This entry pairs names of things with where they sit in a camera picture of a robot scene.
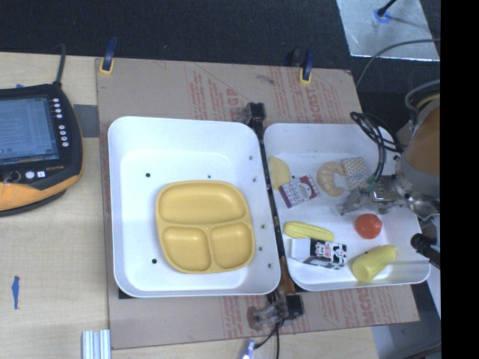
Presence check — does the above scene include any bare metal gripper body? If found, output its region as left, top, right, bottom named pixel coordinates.
left=370, top=174, right=442, bottom=221

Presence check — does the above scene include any beige patterned packet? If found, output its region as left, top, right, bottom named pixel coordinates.
left=339, top=156, right=370, bottom=191

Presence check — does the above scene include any orange toy tomato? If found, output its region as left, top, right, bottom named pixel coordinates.
left=354, top=212, right=384, bottom=240

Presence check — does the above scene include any tan toy croissant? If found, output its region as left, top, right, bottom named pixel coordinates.
left=316, top=160, right=347, bottom=198

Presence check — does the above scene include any yellow toy corn cob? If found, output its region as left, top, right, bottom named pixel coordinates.
left=282, top=220, right=336, bottom=244

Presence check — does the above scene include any red and white carton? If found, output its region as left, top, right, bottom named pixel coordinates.
left=278, top=174, right=320, bottom=209

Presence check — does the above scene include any black and white milk carton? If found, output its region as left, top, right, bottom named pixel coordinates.
left=290, top=237, right=348, bottom=271

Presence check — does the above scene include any yellow plastic bottle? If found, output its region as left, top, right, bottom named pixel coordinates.
left=351, top=244, right=398, bottom=283

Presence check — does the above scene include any white plastic tray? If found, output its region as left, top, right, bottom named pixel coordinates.
left=262, top=122, right=432, bottom=292
left=107, top=115, right=282, bottom=299

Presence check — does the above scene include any pale yellow rounded toy food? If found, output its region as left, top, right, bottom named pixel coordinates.
left=266, top=156, right=292, bottom=191

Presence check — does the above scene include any thin black and white rod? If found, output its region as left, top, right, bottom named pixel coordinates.
left=255, top=123, right=291, bottom=297

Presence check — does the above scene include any yellow divided plate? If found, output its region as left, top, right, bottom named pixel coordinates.
left=154, top=179, right=257, bottom=275

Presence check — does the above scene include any brown cardboard board, red print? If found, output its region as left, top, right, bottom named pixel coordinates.
left=94, top=57, right=421, bottom=351

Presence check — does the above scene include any black cylinder on white bracket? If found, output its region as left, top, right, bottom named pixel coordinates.
left=409, top=213, right=442, bottom=269

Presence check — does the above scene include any black block with thin wires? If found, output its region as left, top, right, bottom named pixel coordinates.
left=284, top=293, right=305, bottom=319
left=242, top=102, right=267, bottom=127

